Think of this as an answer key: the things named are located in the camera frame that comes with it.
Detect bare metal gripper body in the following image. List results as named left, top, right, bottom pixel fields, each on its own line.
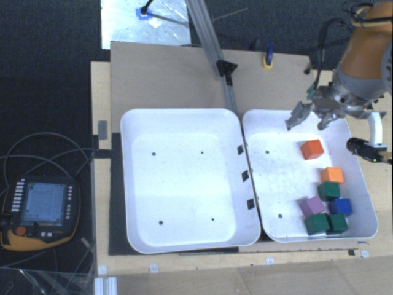
left=311, top=84, right=374, bottom=119

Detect dark orange cube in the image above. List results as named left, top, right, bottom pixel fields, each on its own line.
left=300, top=139, right=325, bottom=161

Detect light orange cube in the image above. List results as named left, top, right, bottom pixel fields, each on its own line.
left=319, top=167, right=344, bottom=184

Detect white plastic tray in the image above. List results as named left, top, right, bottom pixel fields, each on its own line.
left=120, top=108, right=262, bottom=255
left=241, top=108, right=379, bottom=243

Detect green cube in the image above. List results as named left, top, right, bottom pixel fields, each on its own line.
left=303, top=213, right=331, bottom=236
left=317, top=181, right=341, bottom=202
left=325, top=213, right=349, bottom=235

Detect purple cube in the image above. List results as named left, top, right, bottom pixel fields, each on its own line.
left=298, top=195, right=326, bottom=218

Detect blue cube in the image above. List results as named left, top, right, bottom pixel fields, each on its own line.
left=328, top=197, right=353, bottom=216

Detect brown cardboard board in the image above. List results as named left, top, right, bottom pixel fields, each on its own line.
left=107, top=41, right=359, bottom=256

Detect black cylinder on white bracket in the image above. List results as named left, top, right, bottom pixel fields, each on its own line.
left=346, top=110, right=389, bottom=163

